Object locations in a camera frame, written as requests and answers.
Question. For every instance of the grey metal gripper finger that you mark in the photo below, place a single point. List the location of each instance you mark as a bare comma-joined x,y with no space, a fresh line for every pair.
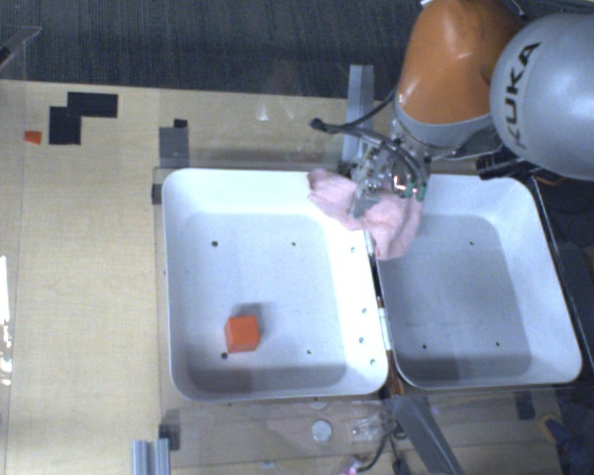
361,203

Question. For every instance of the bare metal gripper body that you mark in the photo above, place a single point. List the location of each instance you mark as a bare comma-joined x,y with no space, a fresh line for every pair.
383,166

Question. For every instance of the white plastic tray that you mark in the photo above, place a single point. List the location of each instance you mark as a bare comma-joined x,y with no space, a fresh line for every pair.
257,285
475,295

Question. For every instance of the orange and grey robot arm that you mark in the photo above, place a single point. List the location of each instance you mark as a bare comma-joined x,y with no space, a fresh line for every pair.
549,92

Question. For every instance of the pink cloth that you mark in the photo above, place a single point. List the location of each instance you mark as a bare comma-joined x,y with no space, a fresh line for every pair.
391,230

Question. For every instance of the orange cube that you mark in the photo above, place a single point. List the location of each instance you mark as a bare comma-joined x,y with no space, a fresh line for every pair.
242,334

